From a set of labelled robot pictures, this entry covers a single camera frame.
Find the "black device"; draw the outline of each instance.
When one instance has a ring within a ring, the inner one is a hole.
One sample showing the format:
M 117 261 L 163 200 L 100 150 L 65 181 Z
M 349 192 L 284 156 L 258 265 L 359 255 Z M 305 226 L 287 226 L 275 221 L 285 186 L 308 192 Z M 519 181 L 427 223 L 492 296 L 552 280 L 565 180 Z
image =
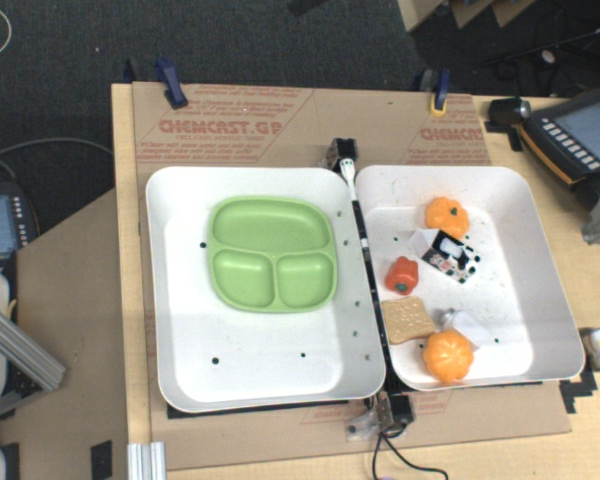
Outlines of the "black device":
M 588 243 L 600 243 L 600 89 L 543 110 L 520 98 L 494 100 L 491 125 L 514 126 L 519 137 L 591 212 L 583 228 Z
M 0 183 L 0 268 L 36 236 L 35 215 L 22 189 L 15 183 Z

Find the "toy food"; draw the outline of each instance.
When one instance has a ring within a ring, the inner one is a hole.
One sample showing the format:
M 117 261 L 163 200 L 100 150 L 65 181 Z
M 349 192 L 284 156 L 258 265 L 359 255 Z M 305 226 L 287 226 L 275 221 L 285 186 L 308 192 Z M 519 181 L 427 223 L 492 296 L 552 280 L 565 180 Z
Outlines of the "toy food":
M 446 384 L 464 378 L 473 363 L 471 343 L 454 330 L 429 336 L 422 357 L 429 373 Z
M 419 297 L 410 295 L 399 300 L 385 300 L 380 305 L 387 337 L 392 345 L 414 338 L 426 338 L 436 331 L 436 324 Z
M 418 284 L 418 263 L 400 256 L 391 265 L 384 284 L 389 290 L 409 295 Z
M 469 230 L 469 215 L 458 201 L 436 197 L 425 210 L 425 223 L 428 228 L 441 229 L 461 240 Z

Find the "black floor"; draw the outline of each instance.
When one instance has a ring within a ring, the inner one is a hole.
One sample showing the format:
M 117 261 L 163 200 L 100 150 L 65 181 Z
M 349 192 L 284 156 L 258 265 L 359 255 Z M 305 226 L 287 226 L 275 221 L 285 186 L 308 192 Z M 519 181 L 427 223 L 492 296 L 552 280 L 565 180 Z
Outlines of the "black floor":
M 396 0 L 0 0 L 13 37 L 0 54 L 0 150 L 44 138 L 111 147 L 110 86 L 133 57 L 154 79 L 160 55 L 183 82 L 412 90 L 425 69 L 448 68 L 454 92 L 571 96 L 600 87 L 600 34 L 557 51 L 481 67 L 600 27 L 600 0 L 539 0 L 500 28 L 488 9 L 463 30 L 442 6 L 407 33 Z M 0 44 L 6 25 L 0 18 Z M 0 155 L 30 194 L 41 231 L 113 187 L 110 156 L 47 143 Z M 0 167 L 0 181 L 9 176 Z

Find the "blue clamp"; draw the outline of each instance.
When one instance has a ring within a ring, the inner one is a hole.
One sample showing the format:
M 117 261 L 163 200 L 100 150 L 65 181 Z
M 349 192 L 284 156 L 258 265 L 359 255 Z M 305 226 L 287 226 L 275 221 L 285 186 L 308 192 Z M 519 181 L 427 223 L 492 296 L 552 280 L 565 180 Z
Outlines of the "blue clamp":
M 171 108 L 175 110 L 186 107 L 189 104 L 189 101 L 182 92 L 176 67 L 169 59 L 166 57 L 158 58 L 156 61 L 156 75 L 158 76 L 158 81 L 167 85 L 167 90 L 164 92 L 164 95 L 167 97 L 167 100 L 169 100 Z
M 443 68 L 438 75 L 436 92 L 431 98 L 431 114 L 442 117 L 447 113 L 447 94 L 449 94 L 449 80 L 451 74 L 448 69 Z

